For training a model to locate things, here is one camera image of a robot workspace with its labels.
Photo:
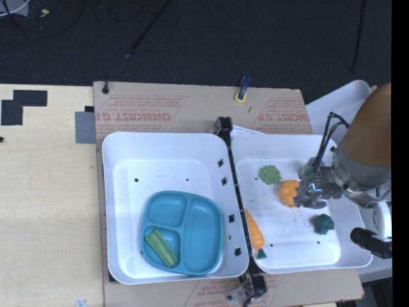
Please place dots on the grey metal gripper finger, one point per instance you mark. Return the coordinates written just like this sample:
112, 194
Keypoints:
316, 204
300, 198

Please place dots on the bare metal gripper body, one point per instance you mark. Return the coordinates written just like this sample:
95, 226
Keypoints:
330, 187

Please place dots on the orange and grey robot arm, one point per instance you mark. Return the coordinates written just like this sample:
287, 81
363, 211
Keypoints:
367, 139

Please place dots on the orange bell pepper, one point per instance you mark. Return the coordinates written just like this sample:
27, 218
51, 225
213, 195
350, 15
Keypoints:
287, 192

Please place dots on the dark green broccoli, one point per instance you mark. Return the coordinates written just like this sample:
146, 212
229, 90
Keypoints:
323, 224

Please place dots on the green grapes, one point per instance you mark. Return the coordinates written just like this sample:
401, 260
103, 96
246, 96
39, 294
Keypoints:
270, 175

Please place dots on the white plastic tray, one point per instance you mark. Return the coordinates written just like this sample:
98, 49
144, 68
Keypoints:
287, 235
128, 177

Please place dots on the orange carrot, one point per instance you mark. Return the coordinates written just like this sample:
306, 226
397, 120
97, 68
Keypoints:
255, 232

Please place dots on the thin black rod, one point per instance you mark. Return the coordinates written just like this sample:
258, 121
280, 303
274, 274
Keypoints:
238, 190

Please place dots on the white paper sheet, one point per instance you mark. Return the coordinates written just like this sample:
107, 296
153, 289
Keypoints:
247, 130

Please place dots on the blue divided plate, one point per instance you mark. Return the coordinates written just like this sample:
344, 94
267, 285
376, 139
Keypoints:
201, 229

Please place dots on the brown cardboard board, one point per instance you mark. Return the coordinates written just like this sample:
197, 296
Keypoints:
191, 114

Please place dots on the green celery stick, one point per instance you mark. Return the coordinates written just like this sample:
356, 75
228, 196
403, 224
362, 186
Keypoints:
161, 248

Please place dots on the black cylinder on white bracket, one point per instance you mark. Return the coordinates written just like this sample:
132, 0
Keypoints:
370, 240

